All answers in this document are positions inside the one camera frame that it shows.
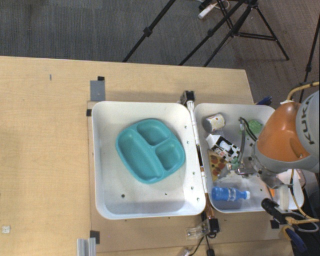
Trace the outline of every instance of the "box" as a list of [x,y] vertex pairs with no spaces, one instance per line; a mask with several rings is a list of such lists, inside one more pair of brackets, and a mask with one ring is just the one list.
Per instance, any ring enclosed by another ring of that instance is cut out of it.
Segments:
[[[174,217],[200,214],[205,207],[205,191],[210,194],[213,186],[235,187],[251,192],[250,200],[213,202],[223,213],[264,211],[261,201],[269,197],[266,185],[257,177],[234,178],[224,183],[213,183],[208,160],[208,135],[202,120],[221,113],[226,125],[224,136],[240,146],[239,117],[257,119],[265,124],[274,109],[268,106],[236,104],[199,104],[195,110],[199,132],[201,157],[206,174],[206,184],[200,171],[192,120],[188,109],[178,103],[102,101],[92,109],[93,146],[95,165],[96,208],[106,219],[123,220],[148,217]],[[172,175],[153,184],[136,180],[126,169],[116,151],[116,138],[128,126],[144,120],[158,119],[166,124],[181,142],[185,151],[184,164]],[[246,143],[244,156],[251,153]],[[289,173],[282,173],[284,178]],[[303,203],[302,190],[295,191],[299,204]],[[292,198],[289,207],[294,209]]]

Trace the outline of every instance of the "yellow cable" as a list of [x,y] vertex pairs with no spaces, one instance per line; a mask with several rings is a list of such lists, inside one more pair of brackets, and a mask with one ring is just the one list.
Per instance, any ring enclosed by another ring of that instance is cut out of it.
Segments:
[[[294,178],[294,173],[295,173],[295,170],[292,169],[292,170],[291,170],[291,180],[293,180],[293,178]],[[293,193],[291,193],[291,195],[292,195],[292,199],[293,199],[293,201],[294,201],[294,203],[295,203],[296,208],[297,208],[297,209],[299,210],[299,212],[300,212],[305,218],[307,218],[307,219],[296,220],[296,219],[294,219],[294,218],[292,218],[292,217],[286,217],[285,219],[286,219],[286,221],[287,221],[289,224],[298,225],[298,224],[310,223],[310,222],[320,222],[319,219],[313,218],[313,217],[310,217],[309,215],[307,215],[307,214],[300,208],[300,206],[298,205],[298,202],[297,202],[297,200],[296,200],[295,195],[294,195]]]
[[312,83],[308,83],[308,84],[304,84],[304,85],[301,85],[299,87],[296,87],[296,88],[293,88],[288,96],[286,97],[286,100],[287,101],[290,101],[291,100],[291,97],[292,95],[297,92],[297,91],[301,91],[301,90],[304,90],[304,89],[307,89],[307,88],[310,88],[310,87],[315,87],[315,86],[318,86],[319,85],[319,82],[312,82]]

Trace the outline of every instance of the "gray carpet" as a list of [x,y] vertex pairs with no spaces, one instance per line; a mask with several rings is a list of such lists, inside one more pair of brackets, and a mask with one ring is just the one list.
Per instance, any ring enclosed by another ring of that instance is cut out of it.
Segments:
[[[121,62],[168,0],[0,0],[0,55]],[[259,0],[259,7],[290,57],[273,41],[229,39],[208,67],[245,69],[253,99],[283,101],[302,82],[318,22],[318,0]],[[176,0],[132,63],[177,65],[222,18],[197,18],[199,2]],[[235,22],[245,10],[232,17]],[[185,63],[201,67],[229,29],[225,24]],[[252,10],[241,32],[269,35]],[[319,80],[319,39],[309,80]]]

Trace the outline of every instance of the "white switch plate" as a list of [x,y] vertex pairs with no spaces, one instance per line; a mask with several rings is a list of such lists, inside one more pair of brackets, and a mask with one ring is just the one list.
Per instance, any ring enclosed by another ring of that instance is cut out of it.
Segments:
[[10,226],[2,226],[2,234],[9,234],[10,229]]

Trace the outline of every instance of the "plastic water bottle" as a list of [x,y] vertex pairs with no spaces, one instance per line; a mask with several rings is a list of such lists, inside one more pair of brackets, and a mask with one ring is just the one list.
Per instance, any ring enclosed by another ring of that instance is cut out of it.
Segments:
[[240,198],[249,199],[249,191],[240,191],[234,187],[213,187],[211,191],[212,199],[216,201],[237,201]]

